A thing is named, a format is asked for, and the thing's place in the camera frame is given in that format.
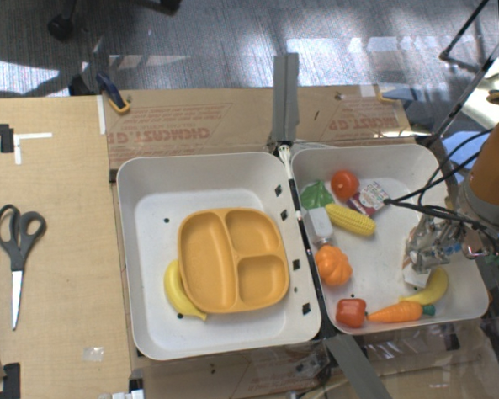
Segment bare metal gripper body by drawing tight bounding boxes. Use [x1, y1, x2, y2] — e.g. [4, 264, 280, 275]
[403, 211, 469, 276]

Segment small white carton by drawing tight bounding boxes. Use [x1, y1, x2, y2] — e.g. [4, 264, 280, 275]
[401, 258, 433, 290]

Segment yellow banana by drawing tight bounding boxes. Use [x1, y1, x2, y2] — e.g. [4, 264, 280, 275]
[396, 266, 451, 308]
[162, 257, 209, 324]

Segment white plastic tray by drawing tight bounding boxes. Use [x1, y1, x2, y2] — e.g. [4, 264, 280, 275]
[114, 146, 326, 364]
[289, 137, 491, 340]

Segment orange carrot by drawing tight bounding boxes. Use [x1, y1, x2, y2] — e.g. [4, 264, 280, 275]
[364, 299, 438, 326]

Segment colourful printed packet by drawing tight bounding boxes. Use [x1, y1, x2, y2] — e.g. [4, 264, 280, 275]
[345, 179, 392, 220]

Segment yellow corn cob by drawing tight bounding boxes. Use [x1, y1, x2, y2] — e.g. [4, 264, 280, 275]
[324, 200, 377, 239]

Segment orange pumpkin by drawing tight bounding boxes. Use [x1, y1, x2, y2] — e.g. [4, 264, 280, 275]
[313, 242, 354, 288]

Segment orange-red tomato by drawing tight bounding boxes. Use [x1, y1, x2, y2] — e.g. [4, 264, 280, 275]
[329, 168, 362, 203]

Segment red bell pepper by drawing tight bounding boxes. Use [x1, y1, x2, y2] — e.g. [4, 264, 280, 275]
[333, 297, 369, 330]

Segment white bottle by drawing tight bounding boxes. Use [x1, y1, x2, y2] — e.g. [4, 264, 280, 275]
[306, 206, 336, 249]

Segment green lettuce leaf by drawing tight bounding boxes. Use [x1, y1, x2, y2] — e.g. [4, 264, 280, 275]
[298, 178, 336, 211]

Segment orange divided plate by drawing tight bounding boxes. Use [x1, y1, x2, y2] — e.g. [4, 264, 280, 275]
[174, 203, 293, 317]

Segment brown cardboard board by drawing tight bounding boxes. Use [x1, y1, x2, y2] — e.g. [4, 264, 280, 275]
[102, 67, 499, 399]

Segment grey-handled scissors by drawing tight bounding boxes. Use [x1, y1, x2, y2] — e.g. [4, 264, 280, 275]
[0, 201, 54, 333]

